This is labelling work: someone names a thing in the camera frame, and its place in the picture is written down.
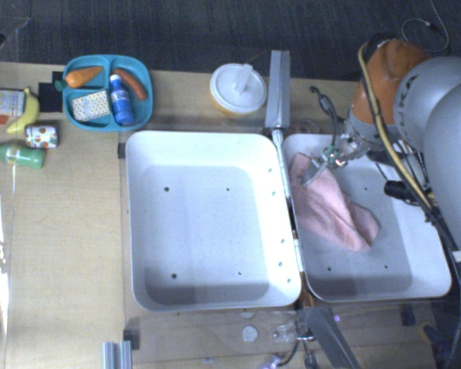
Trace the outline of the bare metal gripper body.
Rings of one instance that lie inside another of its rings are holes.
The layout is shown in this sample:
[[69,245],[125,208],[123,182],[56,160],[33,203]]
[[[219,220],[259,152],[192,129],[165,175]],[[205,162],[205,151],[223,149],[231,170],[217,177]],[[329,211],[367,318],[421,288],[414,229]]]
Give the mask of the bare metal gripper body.
[[361,158],[370,150],[369,135],[354,128],[336,130],[320,160],[330,168],[343,168],[349,161]]

